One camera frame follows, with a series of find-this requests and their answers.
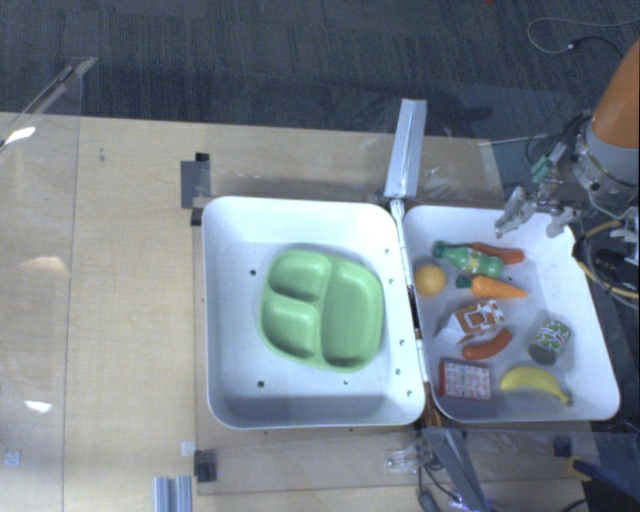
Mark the orange carrot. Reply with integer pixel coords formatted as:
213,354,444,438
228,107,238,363
455,274,530,301

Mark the yellow banana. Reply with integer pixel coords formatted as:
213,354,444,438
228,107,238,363
499,365,574,407

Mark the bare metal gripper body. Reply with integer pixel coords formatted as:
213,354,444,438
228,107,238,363
536,148,640,216

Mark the green divided plate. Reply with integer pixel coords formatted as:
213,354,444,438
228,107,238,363
257,248,387,374

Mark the orange sausage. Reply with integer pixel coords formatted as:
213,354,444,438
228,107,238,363
468,241,526,266
460,328,514,362

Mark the yellow orange fruit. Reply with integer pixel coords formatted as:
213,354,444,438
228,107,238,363
413,262,447,298

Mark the green and white can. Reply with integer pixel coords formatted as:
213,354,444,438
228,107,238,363
528,319,572,367

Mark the green plastic bottle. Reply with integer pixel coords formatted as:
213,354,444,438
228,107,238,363
431,240,506,280

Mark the white plastic tray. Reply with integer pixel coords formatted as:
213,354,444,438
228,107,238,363
200,194,428,432
401,204,623,426

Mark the black cylinder on white bracket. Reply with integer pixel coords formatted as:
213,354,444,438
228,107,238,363
592,206,640,281

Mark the orange and white carton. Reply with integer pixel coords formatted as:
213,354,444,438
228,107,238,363
433,298,507,347

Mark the red and white packet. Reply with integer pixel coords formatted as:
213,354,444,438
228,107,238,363
437,358,493,402

